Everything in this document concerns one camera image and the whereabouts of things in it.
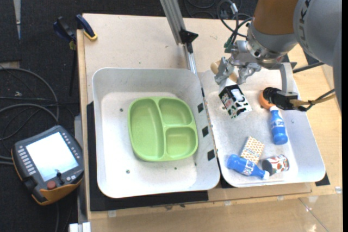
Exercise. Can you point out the orange patterned packet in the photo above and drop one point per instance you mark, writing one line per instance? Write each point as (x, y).
(253, 149)

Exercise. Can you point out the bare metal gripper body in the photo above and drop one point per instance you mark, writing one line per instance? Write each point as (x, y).
(246, 53)

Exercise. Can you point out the green divided plate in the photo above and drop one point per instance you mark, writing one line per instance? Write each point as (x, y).
(152, 130)

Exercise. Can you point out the orange round toy food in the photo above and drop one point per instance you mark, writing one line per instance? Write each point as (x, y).
(263, 101)

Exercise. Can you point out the white plastic tray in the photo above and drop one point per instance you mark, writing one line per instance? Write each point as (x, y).
(301, 149)
(114, 144)

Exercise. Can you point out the blue bottle with white cap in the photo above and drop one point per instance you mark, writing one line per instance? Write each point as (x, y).
(278, 127)
(243, 165)

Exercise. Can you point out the black and white milk carton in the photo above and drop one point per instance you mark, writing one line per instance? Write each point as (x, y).
(235, 101)

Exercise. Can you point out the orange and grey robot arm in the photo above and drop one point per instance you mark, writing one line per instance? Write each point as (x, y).
(280, 5)

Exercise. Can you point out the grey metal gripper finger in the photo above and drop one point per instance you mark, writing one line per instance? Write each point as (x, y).
(223, 72)
(246, 72)

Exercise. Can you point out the black cylinder on white bracket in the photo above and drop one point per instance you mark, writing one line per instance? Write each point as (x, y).
(282, 97)

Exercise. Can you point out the pale wood board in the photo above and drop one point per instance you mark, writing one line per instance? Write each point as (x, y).
(136, 40)

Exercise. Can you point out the red and white can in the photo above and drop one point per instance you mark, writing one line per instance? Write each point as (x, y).
(277, 164)

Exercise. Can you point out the beige toy bread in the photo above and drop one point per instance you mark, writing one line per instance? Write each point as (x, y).
(215, 66)

